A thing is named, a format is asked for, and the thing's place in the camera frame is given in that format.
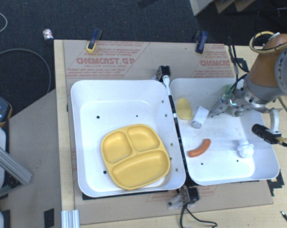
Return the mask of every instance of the toy sausage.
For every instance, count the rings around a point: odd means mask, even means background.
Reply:
[[[204,139],[202,145],[198,149],[191,150],[188,152],[189,157],[196,157],[203,154],[209,148],[210,144],[210,139]]]

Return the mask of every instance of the metal can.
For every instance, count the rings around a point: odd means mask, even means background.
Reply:
[[[43,31],[43,37],[46,43],[53,43],[54,42],[54,37],[53,37],[53,33],[50,29],[46,28]]]

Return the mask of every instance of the wooden table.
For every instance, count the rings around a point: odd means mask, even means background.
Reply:
[[[55,68],[56,68],[56,97],[57,97],[57,115],[58,115],[58,134],[59,134],[59,154],[60,154],[60,177],[61,177],[61,200],[62,210],[74,210],[74,188],[72,177],[72,162],[70,151],[69,137],[69,121],[66,111],[67,95],[65,81],[65,57],[64,57],[64,41],[54,41],[55,50]],[[247,61],[250,67],[255,59],[256,54],[249,47],[236,47],[237,56]],[[268,107],[281,108],[279,101],[269,104]],[[263,115],[265,125],[270,125],[268,115]],[[279,113],[280,131],[284,137],[287,137],[287,114],[285,111]],[[274,204],[256,206],[249,208],[227,209],[219,211],[208,211],[195,213],[202,220],[215,221],[218,227],[234,228],[234,227],[250,227],[250,228],[287,228],[287,222],[282,217],[281,211],[287,214],[287,148],[281,145],[274,145],[274,150],[280,165],[284,186],[281,189],[275,189],[273,197]],[[179,227],[180,215],[161,216],[156,218],[143,218],[126,221],[99,223],[82,225],[83,228],[109,228],[109,227]],[[195,221],[190,215],[185,214],[183,225],[186,227],[203,227],[202,223]]]

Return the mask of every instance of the pen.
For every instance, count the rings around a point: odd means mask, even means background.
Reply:
[[[284,211],[281,211],[280,212],[281,214],[282,214],[282,216],[286,219],[286,221],[287,221],[287,215],[285,214],[285,212]]]

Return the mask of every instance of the blue clamp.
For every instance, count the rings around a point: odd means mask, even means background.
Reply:
[[[95,43],[95,41],[96,41],[96,39],[97,39],[98,33],[99,33],[99,29],[98,29],[98,28],[95,28],[94,33],[93,33],[93,36],[92,36],[92,39],[91,39],[91,41],[89,41],[89,42],[87,43],[87,46],[86,46],[86,51],[87,51],[88,53],[93,53],[93,51],[95,50],[95,48],[96,48],[96,43]]]
[[[196,52],[202,54],[204,52],[204,44],[206,42],[206,39],[208,38],[208,32],[206,31],[201,31],[199,35],[199,40],[196,46]]]

